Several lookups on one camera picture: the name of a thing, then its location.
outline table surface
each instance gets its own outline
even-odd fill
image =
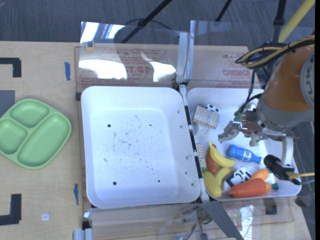
[[[0,155],[0,215],[9,214],[11,194],[22,196],[21,220],[19,224],[0,226],[3,239],[72,239],[73,230],[82,228],[83,144],[79,126],[79,101],[76,100],[76,47],[79,47],[79,43],[0,42],[0,57],[20,58],[22,61],[22,77],[12,77],[12,66],[0,64],[0,90],[15,90],[15,102],[26,98],[39,99],[62,112],[72,125],[72,132],[65,146],[41,169],[26,169]],[[65,63],[70,64],[70,80],[66,78]],[[75,184],[79,186],[78,204],[74,193]],[[302,210],[295,204],[294,197],[282,199],[285,202],[281,201],[281,205],[287,207],[286,214],[282,217],[288,219],[275,223],[269,219],[272,215],[265,215],[267,220],[262,224],[253,223],[251,236],[247,237],[311,239]],[[233,202],[232,205],[233,208],[230,209],[230,205],[226,204],[226,210],[232,212],[237,203]],[[49,213],[50,219],[42,221],[42,213]],[[208,228],[206,232],[209,239],[226,239],[219,228]],[[197,239],[197,236],[199,234],[193,234],[190,239]],[[165,239],[163,237],[137,239]]]

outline green plate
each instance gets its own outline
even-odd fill
[[[63,148],[71,129],[60,111],[37,99],[22,99],[0,117],[0,153],[25,168],[42,168]]]

